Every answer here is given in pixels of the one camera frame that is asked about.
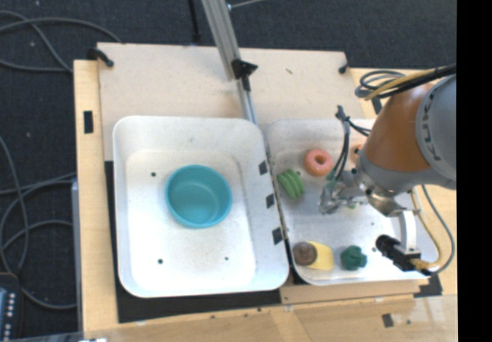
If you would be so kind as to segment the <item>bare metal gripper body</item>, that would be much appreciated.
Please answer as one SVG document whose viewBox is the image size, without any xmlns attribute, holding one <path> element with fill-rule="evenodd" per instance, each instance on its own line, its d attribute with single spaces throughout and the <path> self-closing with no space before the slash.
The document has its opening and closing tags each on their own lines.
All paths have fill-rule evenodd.
<svg viewBox="0 0 492 342">
<path fill-rule="evenodd" d="M 350 208 L 368 204 L 385 217 L 395 217 L 408 210 L 408 206 L 397 200 L 395 192 L 381 187 L 362 170 L 344 171 L 336 180 L 333 198 Z"/>
</svg>

